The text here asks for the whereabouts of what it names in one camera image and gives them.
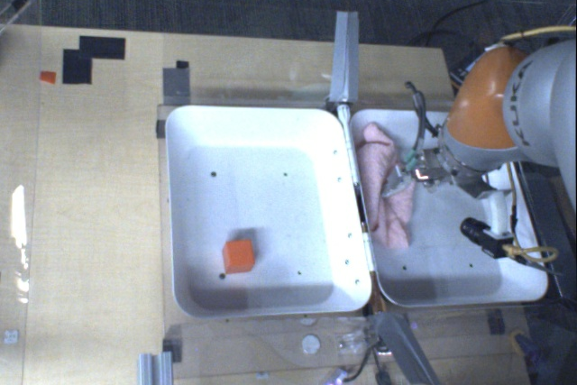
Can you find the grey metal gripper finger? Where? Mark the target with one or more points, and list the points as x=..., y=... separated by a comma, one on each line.
x=393, y=190
x=400, y=172

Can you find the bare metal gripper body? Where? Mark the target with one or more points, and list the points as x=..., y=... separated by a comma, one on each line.
x=426, y=170

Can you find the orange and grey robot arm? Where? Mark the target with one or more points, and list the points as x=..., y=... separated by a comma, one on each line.
x=532, y=103

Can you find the pink cloth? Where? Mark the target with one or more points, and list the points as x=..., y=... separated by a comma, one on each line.
x=378, y=167

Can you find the white plastic tray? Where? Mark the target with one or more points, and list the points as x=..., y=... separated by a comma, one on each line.
x=270, y=203
x=451, y=248

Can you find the orange cube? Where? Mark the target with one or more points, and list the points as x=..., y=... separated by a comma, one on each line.
x=239, y=256

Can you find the black cylinder on white bracket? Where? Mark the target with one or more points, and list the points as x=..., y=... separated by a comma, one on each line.
x=489, y=234

